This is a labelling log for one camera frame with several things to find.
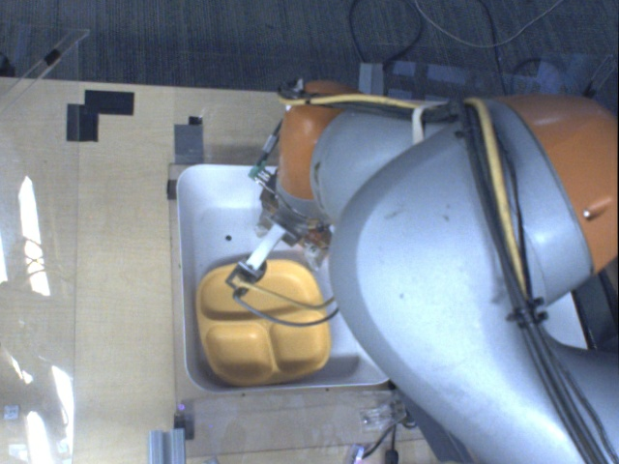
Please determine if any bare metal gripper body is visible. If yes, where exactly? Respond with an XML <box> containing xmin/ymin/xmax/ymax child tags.
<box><xmin>257</xmin><ymin>181</ymin><xmax>336</xmax><ymax>255</ymax></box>

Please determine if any white plastic tray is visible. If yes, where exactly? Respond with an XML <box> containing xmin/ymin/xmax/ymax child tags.
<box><xmin>175</xmin><ymin>163</ymin><xmax>391</xmax><ymax>395</ymax></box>

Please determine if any yellow divided plate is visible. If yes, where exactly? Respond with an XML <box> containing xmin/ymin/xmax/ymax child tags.
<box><xmin>194</xmin><ymin>258</ymin><xmax>333</xmax><ymax>388</ymax></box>

